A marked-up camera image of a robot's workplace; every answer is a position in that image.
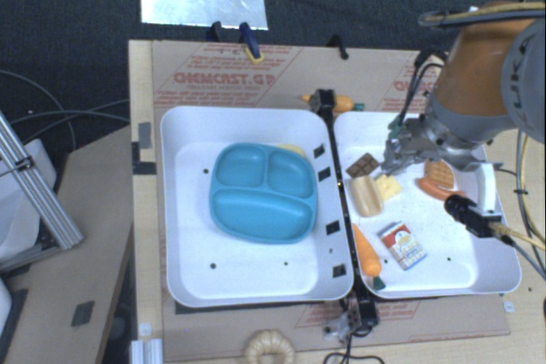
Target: small box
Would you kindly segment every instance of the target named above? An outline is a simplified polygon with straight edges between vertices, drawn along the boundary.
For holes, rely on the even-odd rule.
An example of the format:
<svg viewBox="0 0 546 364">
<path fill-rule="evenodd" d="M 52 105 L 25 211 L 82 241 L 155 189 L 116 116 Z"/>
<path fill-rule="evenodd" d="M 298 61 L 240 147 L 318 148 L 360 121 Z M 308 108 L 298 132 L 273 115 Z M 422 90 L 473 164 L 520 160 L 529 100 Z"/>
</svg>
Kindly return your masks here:
<svg viewBox="0 0 546 364">
<path fill-rule="evenodd" d="M 396 223 L 385 231 L 381 235 L 381 240 L 404 270 L 417 264 L 427 255 L 421 243 L 417 242 L 402 222 Z"/>
</svg>

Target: toy sausage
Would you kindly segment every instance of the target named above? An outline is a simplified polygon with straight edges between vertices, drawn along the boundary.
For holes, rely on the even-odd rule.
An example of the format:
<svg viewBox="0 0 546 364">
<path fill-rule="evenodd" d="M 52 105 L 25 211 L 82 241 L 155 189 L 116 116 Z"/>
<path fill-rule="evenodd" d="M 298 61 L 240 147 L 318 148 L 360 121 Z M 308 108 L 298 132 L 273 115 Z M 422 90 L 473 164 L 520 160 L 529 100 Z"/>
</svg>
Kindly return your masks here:
<svg viewBox="0 0 546 364">
<path fill-rule="evenodd" d="M 423 190 L 425 193 L 433 196 L 435 199 L 438 200 L 446 200 L 448 197 L 452 196 L 453 194 L 458 194 L 462 197 L 466 197 L 466 194 L 462 191 L 452 191 L 448 190 L 446 188 L 440 187 L 436 182 L 434 182 L 432 179 L 428 177 L 422 177 L 417 182 L 419 185 L 419 188 Z"/>
</svg>

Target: wooden table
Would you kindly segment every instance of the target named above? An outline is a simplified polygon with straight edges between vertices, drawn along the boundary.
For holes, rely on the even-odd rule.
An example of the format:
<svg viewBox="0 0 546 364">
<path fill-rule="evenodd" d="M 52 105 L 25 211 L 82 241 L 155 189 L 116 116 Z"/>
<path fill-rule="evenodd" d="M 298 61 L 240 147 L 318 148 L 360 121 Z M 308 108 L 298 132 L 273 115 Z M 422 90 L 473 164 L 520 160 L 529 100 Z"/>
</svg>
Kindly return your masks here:
<svg viewBox="0 0 546 364">
<path fill-rule="evenodd" d="M 6 363 L 102 362 L 132 248 L 129 129 L 71 153 L 58 199 L 85 239 L 7 279 L 27 295 Z"/>
<path fill-rule="evenodd" d="M 210 49 L 209 46 L 199 46 L 198 43 L 178 43 L 178 53 L 186 54 L 188 59 L 192 54 Z M 164 335 L 164 320 L 162 314 L 161 295 L 161 262 L 160 262 L 160 213 L 158 207 L 157 176 L 150 168 L 156 161 L 154 114 L 154 51 L 160 50 L 151 42 L 135 41 L 130 43 L 131 69 L 131 140 L 133 141 L 134 157 L 142 164 L 140 171 L 133 177 L 135 248 L 136 248 L 136 286 L 137 286 L 137 317 L 139 324 L 139 341 L 145 344 L 152 339 L 161 339 Z M 379 51 L 353 49 L 349 51 L 350 62 L 345 63 L 336 55 L 335 49 L 319 48 L 288 48 L 293 49 L 293 58 L 276 76 L 276 82 L 269 87 L 251 106 L 269 107 L 305 107 L 297 96 L 313 92 L 316 88 L 334 88 L 339 94 L 351 95 L 358 101 L 359 90 L 365 90 L 365 103 L 370 110 L 388 109 L 392 101 L 399 99 L 404 81 L 400 66 L 410 64 L 415 55 L 404 51 Z M 177 60 L 167 60 L 173 66 Z M 389 73 L 392 66 L 398 66 L 396 72 Z M 290 71 L 298 70 L 298 74 L 290 76 Z M 383 87 L 385 81 L 392 84 L 383 95 L 374 94 L 374 87 Z M 146 145 L 142 147 L 142 135 Z M 515 133 L 505 132 L 498 136 L 495 142 L 487 148 L 492 161 L 503 161 L 505 168 L 515 168 Z M 536 218 L 538 227 L 544 231 L 544 146 L 531 141 L 527 155 L 526 186 L 531 192 L 529 205 L 531 215 Z M 506 173 L 497 174 L 498 193 L 501 197 L 508 224 L 522 230 L 517 199 L 513 193 L 514 177 Z M 543 301 L 546 296 L 546 285 L 531 266 L 522 258 L 520 264 L 523 279 L 515 292 L 505 295 L 502 299 L 507 308 L 512 304 L 514 312 L 508 314 L 510 335 L 484 338 L 465 338 L 450 341 L 431 341 L 415 344 L 398 344 L 388 346 L 366 347 L 362 350 L 354 348 L 354 355 L 380 355 L 385 362 L 393 363 L 438 363 L 467 362 L 482 364 L 497 362 L 512 363 L 542 363 L 545 349 L 545 320 Z M 311 351 L 298 353 L 298 362 L 321 362 L 326 351 Z M 242 358 L 225 358 L 199 363 L 239 363 Z"/>
</svg>

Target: yellow object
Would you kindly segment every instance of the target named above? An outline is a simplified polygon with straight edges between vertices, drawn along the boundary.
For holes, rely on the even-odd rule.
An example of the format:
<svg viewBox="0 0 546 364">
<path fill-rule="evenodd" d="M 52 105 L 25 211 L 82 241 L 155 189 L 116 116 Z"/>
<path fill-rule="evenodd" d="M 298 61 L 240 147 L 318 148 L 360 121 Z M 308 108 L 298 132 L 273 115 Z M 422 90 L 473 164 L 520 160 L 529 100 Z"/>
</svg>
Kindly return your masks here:
<svg viewBox="0 0 546 364">
<path fill-rule="evenodd" d="M 301 99 L 303 101 L 310 101 L 311 95 L 302 95 Z M 355 102 L 352 101 L 352 98 L 348 95 L 335 95 L 335 113 L 346 113 L 351 111 L 355 107 Z"/>
<path fill-rule="evenodd" d="M 305 158 L 304 149 L 302 149 L 300 146 L 296 146 L 295 144 L 279 144 L 277 147 L 297 153 L 302 158 Z"/>
<path fill-rule="evenodd" d="M 370 175 L 351 179 L 351 194 L 358 214 L 362 217 L 377 216 L 383 211 L 383 201 Z"/>
<path fill-rule="evenodd" d="M 248 58 L 250 58 L 250 61 L 253 64 L 259 64 L 260 62 L 262 62 L 265 59 L 264 54 L 262 52 L 259 53 L 259 58 L 254 58 L 252 52 L 250 51 L 250 49 L 248 47 L 245 48 L 245 52 L 246 52 Z"/>
<path fill-rule="evenodd" d="M 352 224 L 352 232 L 355 235 L 358 260 L 360 261 L 362 271 L 372 278 L 379 276 L 382 266 L 374 248 L 355 223 Z"/>
<path fill-rule="evenodd" d="M 375 179 L 375 185 L 377 186 L 383 202 L 396 196 L 402 191 L 402 187 L 400 187 L 400 184 L 394 178 L 394 176 L 381 175 Z"/>
<path fill-rule="evenodd" d="M 521 147 L 521 154 L 520 154 L 520 187 L 522 189 L 526 188 L 526 182 L 525 182 L 525 173 L 526 173 L 526 155 L 527 155 L 527 142 L 529 141 L 529 136 L 525 135 L 523 140 L 523 145 Z M 533 234 L 543 242 L 543 244 L 546 244 L 546 240 L 544 239 L 544 236 L 540 234 L 537 230 L 537 225 L 532 221 L 531 219 L 531 213 L 529 212 L 529 209 L 527 208 L 527 196 L 523 195 L 521 196 L 521 203 L 523 204 L 523 210 L 525 211 L 525 214 L 527 215 L 527 221 L 529 222 L 530 229 L 533 232 Z"/>
<path fill-rule="evenodd" d="M 513 229 L 509 228 L 508 226 L 504 226 L 503 224 L 499 222 L 491 223 L 489 227 L 497 235 L 509 235 L 511 237 L 519 238 L 520 240 L 526 241 L 530 245 L 537 247 L 541 251 L 546 251 L 546 246 L 540 241 L 535 241 L 531 237 L 528 237 L 527 235 L 522 234 L 520 232 L 514 231 Z"/>
</svg>

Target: table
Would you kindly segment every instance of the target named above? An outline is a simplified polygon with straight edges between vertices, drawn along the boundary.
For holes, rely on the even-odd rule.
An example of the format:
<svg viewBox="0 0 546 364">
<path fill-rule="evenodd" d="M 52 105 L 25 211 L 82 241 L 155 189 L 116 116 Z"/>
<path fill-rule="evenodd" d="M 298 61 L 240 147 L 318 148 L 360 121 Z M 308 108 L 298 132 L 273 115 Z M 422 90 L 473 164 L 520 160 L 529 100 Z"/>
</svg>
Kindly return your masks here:
<svg viewBox="0 0 546 364">
<path fill-rule="evenodd" d="M 165 278 L 161 271 L 161 190 L 158 188 L 158 177 L 155 174 L 159 166 L 159 163 L 156 163 L 155 149 L 158 113 L 161 114 L 161 111 L 169 106 L 215 102 L 219 106 L 305 108 L 305 103 L 299 96 L 305 92 L 312 93 L 318 88 L 335 89 L 338 94 L 349 95 L 355 101 L 362 99 L 369 110 L 394 111 L 404 97 L 406 85 L 404 81 L 410 74 L 411 62 L 415 56 L 415 52 L 409 51 L 352 49 L 349 50 L 350 59 L 342 61 L 336 49 L 267 46 L 264 52 L 266 60 L 269 59 L 270 62 L 263 66 L 261 73 L 257 73 L 244 70 L 241 46 L 234 44 L 130 42 L 131 141 L 133 159 L 136 162 L 133 177 L 136 305 L 138 339 L 141 345 L 152 339 L 163 338 L 166 341 L 174 335 L 167 329 L 171 323 L 170 316 L 165 316 L 163 306 L 168 296 L 161 290 Z M 193 86 L 203 84 L 199 83 L 199 80 L 206 77 L 200 76 L 200 72 L 210 71 L 214 72 L 211 74 L 219 75 L 209 76 L 211 81 L 218 80 L 221 83 L 224 80 L 234 80 L 234 76 L 229 75 L 235 74 L 239 75 L 237 77 L 240 83 L 235 87 L 226 87 L 227 91 L 222 87 L 210 88 L 209 90 L 213 92 L 209 94 L 203 92 L 203 87 Z M 426 77 L 425 82 L 433 83 L 434 79 L 435 77 Z M 171 84 L 175 83 L 177 88 L 171 88 Z M 252 84 L 253 88 L 245 90 L 245 86 L 249 84 Z M 418 98 L 413 110 L 420 111 L 423 105 L 424 99 Z M 487 149 L 490 160 L 503 161 L 505 168 L 514 169 L 514 139 L 513 131 L 498 136 Z M 543 231 L 543 221 L 540 220 L 544 215 L 543 145 L 531 142 L 527 162 L 526 180 L 531 191 L 529 198 L 531 214 L 537 218 Z M 512 192 L 514 177 L 499 173 L 497 184 L 508 223 L 521 230 L 517 199 Z M 355 348 L 354 354 L 380 355 L 388 363 L 426 364 L 439 360 L 469 363 L 543 362 L 545 336 L 543 300 L 546 286 L 525 260 L 521 260 L 520 263 L 523 279 L 515 292 L 502 297 L 502 300 L 495 296 L 479 298 L 482 299 L 480 302 L 484 303 L 488 302 L 487 299 L 496 299 L 499 303 L 506 303 L 506 308 L 511 308 L 510 304 L 514 306 L 515 311 L 507 314 L 511 332 L 509 336 L 488 336 L 493 335 L 494 329 L 489 333 L 482 332 L 485 337 L 464 339 L 462 338 L 465 337 L 465 332 L 450 332 L 445 335 L 439 332 L 436 336 L 428 337 L 434 341 L 368 346 L 365 350 Z M 460 315 L 464 314 L 464 304 L 473 301 L 461 298 L 450 302 L 461 303 L 462 307 L 456 309 Z M 476 310 L 474 305 L 475 302 L 471 307 L 472 312 Z M 268 312 L 269 310 L 263 311 L 263 316 L 274 314 Z M 476 314 L 468 312 L 464 316 L 472 318 Z M 229 342 L 229 337 L 234 337 L 236 330 L 242 328 L 241 323 L 229 324 L 232 319 L 223 312 L 211 312 L 201 317 L 195 315 L 180 317 L 187 319 L 193 317 L 190 320 L 197 323 L 196 328 L 202 335 L 207 335 L 208 332 L 212 335 L 209 338 L 211 344 L 219 341 Z M 222 323 L 226 324 L 226 328 L 220 333 L 218 329 L 215 330 L 214 325 Z M 470 333 L 468 336 L 476 337 L 476 333 Z M 156 342 L 155 346 L 160 349 L 160 345 L 157 344 Z M 231 355 L 241 352 L 242 348 L 230 351 Z M 300 352 L 298 362 L 316 363 L 325 355 L 324 350 Z M 185 360 L 191 361 L 198 357 L 203 356 L 194 355 L 194 358 L 189 356 Z M 242 362 L 241 358 L 234 357 L 219 360 L 210 358 L 208 361 L 199 362 L 218 364 Z"/>
<path fill-rule="evenodd" d="M 102 362 L 132 248 L 129 128 L 71 153 L 58 199 L 85 239 L 7 279 L 27 290 L 7 364 Z"/>
</svg>

